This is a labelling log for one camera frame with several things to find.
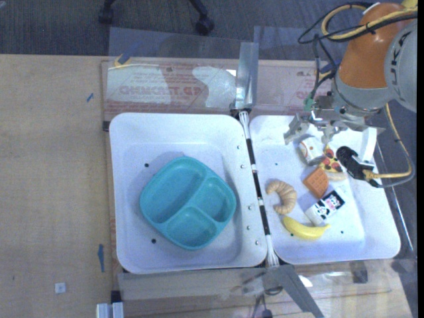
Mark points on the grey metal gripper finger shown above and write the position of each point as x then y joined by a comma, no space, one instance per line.
295,129
328,134

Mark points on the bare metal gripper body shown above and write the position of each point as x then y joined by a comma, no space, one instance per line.
331,114

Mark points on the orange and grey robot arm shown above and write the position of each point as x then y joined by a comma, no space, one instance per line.
364,61

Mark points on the white packet with red print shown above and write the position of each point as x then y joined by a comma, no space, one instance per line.
309,151

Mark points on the toy pizza slice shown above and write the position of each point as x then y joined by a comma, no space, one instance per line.
333,169

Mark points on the orange waffle biscuit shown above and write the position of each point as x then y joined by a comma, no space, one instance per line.
316,181

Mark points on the tan toy croissant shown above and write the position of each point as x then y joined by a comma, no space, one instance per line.
288,194

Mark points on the white cow print carton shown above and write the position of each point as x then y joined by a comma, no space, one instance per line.
326,207

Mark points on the yellow banana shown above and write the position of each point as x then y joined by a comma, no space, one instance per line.
303,230

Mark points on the white plastic tray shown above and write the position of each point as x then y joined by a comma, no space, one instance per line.
364,237
132,137

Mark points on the brown cardboard board red print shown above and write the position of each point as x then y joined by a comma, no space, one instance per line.
185,88

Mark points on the teal divided plate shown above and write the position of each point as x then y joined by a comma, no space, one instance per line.
185,197

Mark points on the black office chair base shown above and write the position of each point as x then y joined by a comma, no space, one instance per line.
198,8

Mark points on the black cylinder on white bracket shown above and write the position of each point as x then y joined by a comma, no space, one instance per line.
351,161

